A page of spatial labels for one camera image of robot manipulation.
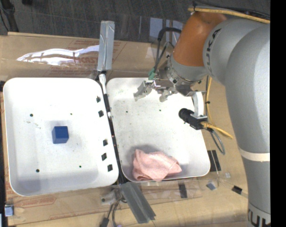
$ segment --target white band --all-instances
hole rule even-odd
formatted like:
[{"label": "white band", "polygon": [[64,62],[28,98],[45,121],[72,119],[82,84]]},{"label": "white band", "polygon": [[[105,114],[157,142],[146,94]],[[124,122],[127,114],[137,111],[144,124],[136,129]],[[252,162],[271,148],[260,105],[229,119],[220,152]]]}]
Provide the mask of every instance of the white band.
[{"label": "white band", "polygon": [[251,161],[270,161],[270,153],[252,153],[239,148],[241,156]]}]

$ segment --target cardboard box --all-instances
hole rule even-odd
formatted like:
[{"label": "cardboard box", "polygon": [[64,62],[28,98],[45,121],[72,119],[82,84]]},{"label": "cardboard box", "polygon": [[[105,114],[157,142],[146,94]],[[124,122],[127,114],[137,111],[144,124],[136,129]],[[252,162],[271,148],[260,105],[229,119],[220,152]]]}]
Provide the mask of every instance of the cardboard box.
[{"label": "cardboard box", "polygon": [[[0,80],[13,77],[92,77],[97,67],[98,54],[92,52],[87,60],[71,66],[35,64],[16,61],[17,58],[32,52],[50,48],[82,49],[97,45],[97,39],[70,38],[62,36],[9,33],[0,36]],[[107,79],[116,77],[146,77],[154,66],[154,51],[149,43],[115,41],[112,70]],[[205,80],[197,84],[197,90],[205,89]],[[225,89],[213,82],[210,91],[210,109],[216,125],[234,135],[228,114]],[[107,214],[110,202],[102,203],[102,196],[113,188],[60,192],[43,196],[22,197],[17,195],[9,184],[7,143],[3,95],[0,94],[2,135],[5,164],[6,200],[15,206],[14,216],[8,217],[9,226],[98,226]],[[203,132],[207,150],[217,150],[208,132]],[[216,152],[220,169],[204,177],[182,181],[142,184],[141,189],[156,213],[156,226],[204,225],[237,222],[245,226],[247,215],[247,182],[236,140],[222,137],[226,155]],[[210,190],[211,183],[215,189]],[[180,190],[184,185],[187,197]],[[239,195],[232,191],[233,186],[243,189]],[[121,203],[116,212],[116,221],[124,225],[135,224],[127,204]]]}]

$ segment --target pink towel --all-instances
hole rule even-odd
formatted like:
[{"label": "pink towel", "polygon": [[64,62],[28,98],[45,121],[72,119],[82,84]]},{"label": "pink towel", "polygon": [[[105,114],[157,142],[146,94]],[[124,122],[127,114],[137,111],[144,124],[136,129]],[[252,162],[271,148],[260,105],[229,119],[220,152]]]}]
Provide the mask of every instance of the pink towel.
[{"label": "pink towel", "polygon": [[178,161],[163,152],[146,154],[142,150],[135,150],[133,176],[136,180],[162,181],[166,176],[181,171]]}]

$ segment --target dark gray floor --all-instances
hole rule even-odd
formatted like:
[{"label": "dark gray floor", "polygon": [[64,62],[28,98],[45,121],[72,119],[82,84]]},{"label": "dark gray floor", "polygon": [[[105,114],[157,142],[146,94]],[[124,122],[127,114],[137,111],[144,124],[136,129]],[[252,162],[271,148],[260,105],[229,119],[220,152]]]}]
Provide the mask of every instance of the dark gray floor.
[{"label": "dark gray floor", "polygon": [[[222,7],[244,8],[270,14],[270,0],[203,0]],[[99,38],[101,20],[115,21],[116,40],[150,41],[150,18],[185,22],[192,0],[34,0],[25,6],[11,0],[20,32]],[[0,18],[0,35],[7,30]],[[3,180],[0,143],[0,178]],[[0,181],[0,212],[3,209]]]}]

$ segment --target blue block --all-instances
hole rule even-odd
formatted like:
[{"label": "blue block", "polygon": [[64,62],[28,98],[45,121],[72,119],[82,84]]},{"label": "blue block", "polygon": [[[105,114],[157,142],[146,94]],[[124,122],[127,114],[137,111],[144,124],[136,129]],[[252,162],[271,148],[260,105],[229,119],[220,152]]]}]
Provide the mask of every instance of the blue block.
[{"label": "blue block", "polygon": [[55,126],[52,135],[54,144],[66,143],[69,138],[67,126]]}]

